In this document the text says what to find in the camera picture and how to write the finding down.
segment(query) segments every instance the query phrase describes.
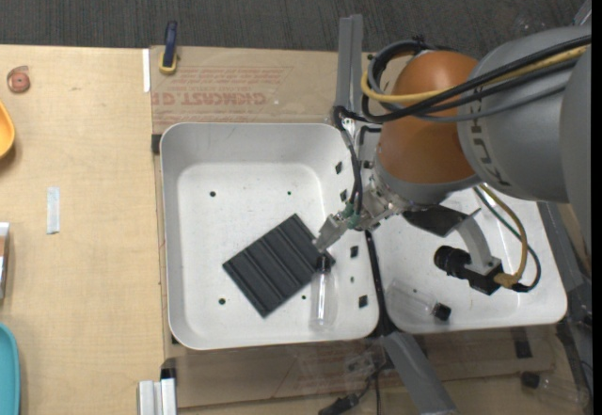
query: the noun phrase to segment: blue clip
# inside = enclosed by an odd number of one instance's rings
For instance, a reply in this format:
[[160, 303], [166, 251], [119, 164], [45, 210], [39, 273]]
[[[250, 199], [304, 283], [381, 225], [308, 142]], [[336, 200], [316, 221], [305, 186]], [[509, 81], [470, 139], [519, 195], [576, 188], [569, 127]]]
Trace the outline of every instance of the blue clip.
[[176, 71], [178, 56], [176, 54], [176, 31], [178, 23], [171, 21], [166, 27], [166, 49], [159, 58], [159, 70], [162, 73], [171, 74]]

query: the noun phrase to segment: yellow cable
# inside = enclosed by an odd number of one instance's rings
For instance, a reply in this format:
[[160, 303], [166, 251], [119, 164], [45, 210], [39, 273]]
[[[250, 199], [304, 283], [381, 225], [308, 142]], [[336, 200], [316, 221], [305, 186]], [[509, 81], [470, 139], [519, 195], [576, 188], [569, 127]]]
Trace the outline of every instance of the yellow cable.
[[515, 214], [515, 212], [512, 209], [510, 209], [510, 207], [508, 207], [508, 205], [504, 201], [502, 201], [498, 196], [496, 196], [496, 194], [493, 193], [493, 191], [491, 191], [491, 189], [489, 189], [486, 185], [481, 184], [479, 187], [485, 193], [487, 193], [489, 198], [491, 198], [493, 201], [495, 201], [497, 204], [499, 204], [499, 207], [501, 209], [503, 209], [509, 217], [512, 218], [512, 220], [516, 224], [516, 227], [518, 228], [518, 233], [520, 234], [520, 245], [521, 245], [520, 256], [521, 256], [521, 258], [520, 258], [520, 265], [518, 266], [518, 269], [516, 270], [516, 272], [513, 275], [510, 275], [508, 273], [499, 273], [498, 275], [496, 275], [493, 278], [493, 281], [495, 281], [497, 284], [500, 284], [504, 288], [512, 288], [512, 286], [514, 284], [516, 284], [520, 281], [520, 279], [523, 276], [523, 273], [525, 272], [525, 266], [527, 266], [527, 253], [529, 252], [529, 244], [527, 242], [527, 233], [525, 232], [523, 223], [521, 223], [520, 219], [518, 219], [518, 216]]
[[[519, 75], [524, 75], [525, 73], [537, 71], [539, 69], [543, 69], [544, 67], [549, 67], [554, 64], [558, 64], [560, 62], [564, 62], [565, 60], [570, 60], [572, 58], [578, 57], [582, 55], [587, 49], [587, 45], [582, 47], [576, 47], [575, 49], [567, 50], [566, 52], [561, 52], [560, 54], [556, 54], [555, 56], [550, 56], [544, 60], [540, 60], [538, 62], [533, 62], [530, 65], [527, 65], [521, 69], [517, 69], [514, 72], [505, 73], [495, 79], [490, 80], [489, 82], [483, 83], [483, 86], [489, 86], [491, 84], [496, 84], [497, 82], [501, 82], [508, 79], [514, 79]], [[440, 90], [428, 90], [426, 92], [418, 92], [415, 94], [405, 94], [405, 95], [395, 95], [395, 94], [379, 94], [370, 88], [368, 85], [368, 72], [364, 72], [361, 76], [361, 89], [368, 97], [374, 99], [375, 101], [381, 103], [419, 103], [426, 99], [430, 99], [431, 97], [435, 97], [437, 94], [441, 92], [445, 92], [449, 90], [449, 88], [443, 88]]]

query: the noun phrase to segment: clear plastic vial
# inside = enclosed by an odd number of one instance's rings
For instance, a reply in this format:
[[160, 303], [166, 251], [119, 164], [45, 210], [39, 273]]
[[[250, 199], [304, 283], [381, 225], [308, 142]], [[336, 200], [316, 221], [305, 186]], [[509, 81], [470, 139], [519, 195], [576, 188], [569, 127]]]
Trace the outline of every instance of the clear plastic vial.
[[586, 408], [590, 403], [590, 394], [585, 387], [554, 374], [524, 372], [520, 381], [523, 387], [533, 391], [542, 402], [581, 408]]
[[320, 256], [311, 279], [310, 326], [316, 330], [331, 328], [337, 318], [337, 291], [331, 273], [330, 259]]
[[428, 293], [413, 289], [398, 279], [394, 279], [385, 292], [387, 312], [392, 319], [404, 319], [408, 314], [425, 320], [436, 318], [440, 321], [448, 321], [452, 309], [439, 303], [436, 297]]

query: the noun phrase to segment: teal container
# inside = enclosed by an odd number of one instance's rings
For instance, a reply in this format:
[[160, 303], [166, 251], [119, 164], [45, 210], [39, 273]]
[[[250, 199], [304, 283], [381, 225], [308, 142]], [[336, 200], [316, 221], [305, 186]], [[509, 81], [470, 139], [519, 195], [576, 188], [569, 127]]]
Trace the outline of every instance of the teal container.
[[19, 415], [21, 371], [17, 342], [0, 323], [0, 415]]

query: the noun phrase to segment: white plastic tray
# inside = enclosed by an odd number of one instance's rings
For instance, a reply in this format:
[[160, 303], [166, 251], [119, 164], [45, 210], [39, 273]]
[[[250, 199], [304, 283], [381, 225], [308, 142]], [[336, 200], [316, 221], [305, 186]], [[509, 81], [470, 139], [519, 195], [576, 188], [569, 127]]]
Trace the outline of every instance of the white plastic tray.
[[[368, 151], [373, 141], [366, 142]], [[184, 123], [164, 133], [161, 156], [168, 315], [180, 343], [207, 350], [352, 340], [372, 332], [378, 309], [360, 232], [347, 232], [330, 249], [337, 258], [333, 273], [340, 305], [337, 323], [327, 333], [309, 329], [309, 287], [264, 319], [222, 268], [288, 216], [297, 213], [316, 235], [325, 217], [343, 207], [340, 192], [351, 188], [353, 174], [338, 131], [325, 124]], [[341, 174], [335, 171], [339, 161]], [[418, 334], [528, 326], [555, 323], [564, 316], [566, 294], [537, 205], [500, 196], [521, 218], [539, 255], [542, 277], [537, 288], [527, 294], [505, 289], [491, 296], [479, 293], [467, 281], [446, 276], [433, 262], [442, 245], [466, 248], [457, 233], [440, 238], [393, 216], [373, 234], [385, 288], [401, 279], [452, 309], [445, 323], [397, 310], [391, 318], [399, 329]], [[519, 242], [471, 189], [443, 204], [467, 214], [481, 208], [476, 219], [492, 254], [501, 258], [506, 272], [516, 270]], [[352, 246], [359, 247], [354, 259], [349, 256]], [[529, 283], [534, 273], [530, 257], [523, 282]], [[360, 308], [357, 301], [363, 295], [369, 304]]]
[[[343, 207], [341, 191], [353, 185], [353, 172], [335, 128], [177, 124], [163, 134], [161, 164], [167, 308], [180, 343], [208, 350], [353, 340], [373, 331], [378, 307], [360, 232], [349, 232], [329, 250], [337, 259], [340, 315], [328, 332], [309, 328], [309, 287], [262, 318], [222, 267], [292, 214], [317, 235], [325, 217]], [[351, 246], [359, 246], [353, 259]], [[368, 305], [360, 308], [363, 295]]]
[[[385, 288], [397, 277], [417, 290], [431, 293], [452, 309], [450, 319], [445, 323], [432, 316], [418, 318], [403, 309], [401, 315], [395, 315], [391, 310], [391, 320], [399, 329], [419, 334], [525, 327], [556, 323], [565, 315], [566, 293], [536, 203], [497, 194], [524, 224], [529, 244], [540, 259], [542, 276], [537, 287], [522, 294], [503, 288], [492, 295], [473, 290], [466, 280], [447, 276], [433, 261], [436, 250], [442, 245], [466, 249], [457, 232], [440, 238], [409, 225], [401, 216], [391, 217], [374, 232], [374, 242], [381, 253], [380, 267]], [[467, 214], [481, 208], [475, 219], [483, 230], [492, 255], [501, 259], [505, 272], [516, 271], [520, 262], [520, 243], [487, 210], [472, 189], [453, 194], [443, 204]], [[496, 209], [513, 226], [512, 220], [499, 207]], [[530, 255], [521, 282], [529, 284], [534, 276], [535, 265]]]

